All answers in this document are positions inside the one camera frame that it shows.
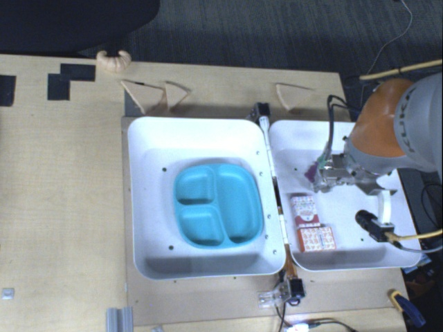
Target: connector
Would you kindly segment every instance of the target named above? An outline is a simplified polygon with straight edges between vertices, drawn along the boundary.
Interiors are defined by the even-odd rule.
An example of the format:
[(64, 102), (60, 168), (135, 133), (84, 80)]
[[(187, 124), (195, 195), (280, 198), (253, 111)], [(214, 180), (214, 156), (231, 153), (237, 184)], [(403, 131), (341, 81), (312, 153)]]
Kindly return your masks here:
[(254, 104), (251, 112), (247, 115), (246, 119), (251, 122), (259, 124), (259, 118), (262, 116), (271, 117), (271, 109), (269, 103), (257, 102)]
[(394, 232), (394, 225), (391, 223), (380, 223), (373, 213), (360, 210), (355, 215), (356, 222), (377, 242), (388, 242), (387, 232)]
[(291, 306), (296, 306), (300, 300), (306, 296), (303, 281), (300, 278), (290, 278), (289, 288), (291, 290), (291, 297), (287, 300)]
[(285, 332), (308, 332), (320, 326), (320, 322), (297, 322), (293, 326), (287, 327)]

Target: black cable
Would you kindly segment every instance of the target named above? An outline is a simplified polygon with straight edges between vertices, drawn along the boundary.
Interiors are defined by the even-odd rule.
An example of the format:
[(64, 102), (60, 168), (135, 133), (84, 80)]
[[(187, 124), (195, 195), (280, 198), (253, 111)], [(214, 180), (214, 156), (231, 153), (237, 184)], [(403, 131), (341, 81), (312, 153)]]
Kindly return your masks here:
[(284, 315), (286, 314), (286, 302), (283, 303), (283, 311), (282, 311), (282, 314), (280, 314), (280, 310), (278, 310), (278, 307), (277, 307), (277, 306), (275, 307), (275, 309), (276, 309), (276, 311), (277, 311), (278, 317), (281, 319), (280, 327), (278, 328), (277, 332), (280, 332), (280, 331), (282, 330), (282, 328), (283, 328), (283, 324), (286, 324), (287, 327), (292, 327), (292, 325), (291, 325), (290, 323), (288, 323), (288, 322), (286, 322), (286, 321), (284, 320)]
[[(341, 102), (342, 104), (337, 104), (337, 103), (331, 104), (333, 100), (337, 100), (337, 101)], [(348, 109), (348, 110), (357, 111), (357, 112), (360, 111), (359, 109), (357, 109), (353, 106), (350, 106), (343, 98), (340, 98), (335, 95), (327, 96), (326, 104), (327, 104), (327, 113), (329, 116), (329, 137), (327, 139), (326, 148), (323, 152), (323, 155), (324, 155), (323, 160), (324, 161), (329, 160), (329, 157), (331, 156), (331, 153), (332, 153), (332, 141), (334, 139), (334, 107)]]
[(427, 190), (429, 187), (433, 187), (433, 186), (436, 186), (436, 187), (442, 187), (442, 185), (440, 185), (439, 183), (428, 183), (427, 185), (425, 185), (425, 186), (423, 187), (423, 189), (422, 189), (422, 195), (421, 195), (421, 198), (422, 198), (422, 207), (423, 207), (424, 213), (425, 213), (426, 216), (428, 217), (429, 221), (430, 221), (430, 222), (431, 222), (436, 228), (439, 228), (438, 224), (434, 221), (434, 219), (431, 218), (431, 216), (430, 216), (428, 210), (426, 209), (426, 206), (424, 205), (424, 193), (426, 192), (426, 194), (428, 195), (428, 197), (429, 197), (430, 200), (432, 199), (432, 200), (434, 201), (434, 203), (437, 203), (440, 207), (442, 206), (440, 203), (438, 203), (438, 202), (433, 198), (433, 196), (431, 196), (431, 195), (429, 194), (429, 192), (428, 192), (428, 190)]
[(345, 327), (348, 329), (349, 332), (358, 332), (356, 329), (353, 329), (351, 326), (349, 326), (348, 324), (345, 324), (343, 322), (340, 321), (336, 321), (336, 320), (328, 320), (328, 321), (322, 321), (322, 320), (316, 320), (314, 322), (321, 324), (340, 324), (341, 326)]

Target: metal bracket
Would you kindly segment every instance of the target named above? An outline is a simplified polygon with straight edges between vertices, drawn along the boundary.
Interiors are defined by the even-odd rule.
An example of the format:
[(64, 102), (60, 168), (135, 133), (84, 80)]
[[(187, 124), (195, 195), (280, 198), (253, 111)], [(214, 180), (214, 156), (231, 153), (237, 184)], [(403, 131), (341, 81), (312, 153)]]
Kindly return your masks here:
[(378, 220), (382, 224), (390, 224), (390, 214), (391, 214), (391, 202), (390, 202), (390, 191), (381, 190), (377, 197), (379, 199), (379, 214)]
[(271, 109), (269, 103), (257, 102), (254, 104), (251, 112), (247, 115), (246, 120), (250, 120), (254, 123), (259, 123), (259, 118), (262, 116), (271, 117)]
[(288, 302), (292, 306), (300, 303), (305, 297), (305, 287), (299, 278), (286, 279), (277, 284), (271, 291), (263, 291), (258, 293), (259, 308), (273, 308)]
[(106, 332), (134, 332), (132, 307), (108, 308), (106, 311)]
[(356, 185), (368, 196), (378, 196), (380, 192), (388, 191), (393, 196), (397, 190), (386, 190), (377, 183), (379, 175), (365, 171), (356, 164), (349, 155), (332, 155), (331, 159), (318, 169), (321, 181), (314, 183), (314, 191), (330, 191), (335, 185)]

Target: gray carpet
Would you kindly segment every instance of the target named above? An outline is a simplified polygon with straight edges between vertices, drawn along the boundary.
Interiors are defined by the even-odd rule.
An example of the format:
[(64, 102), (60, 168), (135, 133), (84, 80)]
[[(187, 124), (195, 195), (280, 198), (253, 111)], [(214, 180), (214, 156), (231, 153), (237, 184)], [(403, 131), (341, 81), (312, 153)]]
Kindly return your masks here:
[[(374, 71), (442, 57), (443, 0), (404, 1), (412, 26)], [(125, 49), (136, 61), (336, 71), (345, 81), (366, 73), (409, 18), (393, 0), (161, 0), (150, 24), (82, 54)], [(360, 94), (346, 90), (353, 104)]]

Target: black chair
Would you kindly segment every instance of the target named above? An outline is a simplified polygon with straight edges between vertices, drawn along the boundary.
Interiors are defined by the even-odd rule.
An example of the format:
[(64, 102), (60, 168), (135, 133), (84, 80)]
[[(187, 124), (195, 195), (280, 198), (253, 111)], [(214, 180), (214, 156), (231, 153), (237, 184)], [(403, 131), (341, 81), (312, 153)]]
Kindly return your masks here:
[(160, 0), (0, 0), (0, 53), (69, 55), (147, 24)]

